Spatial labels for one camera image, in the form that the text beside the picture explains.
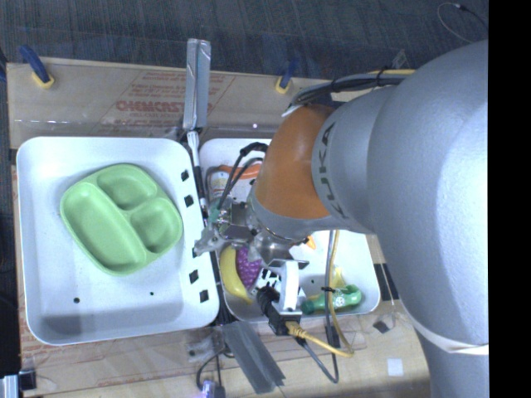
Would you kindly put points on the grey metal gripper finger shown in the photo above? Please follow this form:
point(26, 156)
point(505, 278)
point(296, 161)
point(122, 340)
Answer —
point(206, 242)

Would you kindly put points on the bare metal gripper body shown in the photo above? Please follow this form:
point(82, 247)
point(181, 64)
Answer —
point(238, 222)

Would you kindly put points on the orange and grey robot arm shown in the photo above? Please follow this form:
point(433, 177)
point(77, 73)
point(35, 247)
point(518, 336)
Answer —
point(406, 189)

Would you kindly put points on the yellow banana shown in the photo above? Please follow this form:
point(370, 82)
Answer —
point(229, 276)

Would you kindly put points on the white and orange bottle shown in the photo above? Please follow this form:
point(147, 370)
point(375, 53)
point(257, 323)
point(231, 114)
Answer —
point(217, 185)

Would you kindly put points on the purple grapes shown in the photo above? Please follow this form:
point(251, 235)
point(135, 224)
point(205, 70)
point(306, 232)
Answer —
point(245, 270)

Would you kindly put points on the orange carrot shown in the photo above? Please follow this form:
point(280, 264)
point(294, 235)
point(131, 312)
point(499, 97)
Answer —
point(310, 243)

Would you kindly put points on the green divided plate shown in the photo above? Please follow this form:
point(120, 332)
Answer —
point(103, 222)

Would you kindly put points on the yellow toy piece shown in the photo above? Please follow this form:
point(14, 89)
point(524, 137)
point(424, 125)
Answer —
point(339, 279)

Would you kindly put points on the white plastic tray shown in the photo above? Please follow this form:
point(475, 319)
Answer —
point(103, 309)
point(357, 259)

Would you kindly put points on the green bottle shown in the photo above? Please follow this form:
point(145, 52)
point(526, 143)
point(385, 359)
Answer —
point(350, 297)

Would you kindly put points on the brown cardboard board, red print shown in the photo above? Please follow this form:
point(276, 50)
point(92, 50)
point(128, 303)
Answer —
point(103, 93)

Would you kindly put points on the black cylinder on white bracket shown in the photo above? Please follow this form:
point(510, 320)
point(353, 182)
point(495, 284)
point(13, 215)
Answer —
point(286, 284)

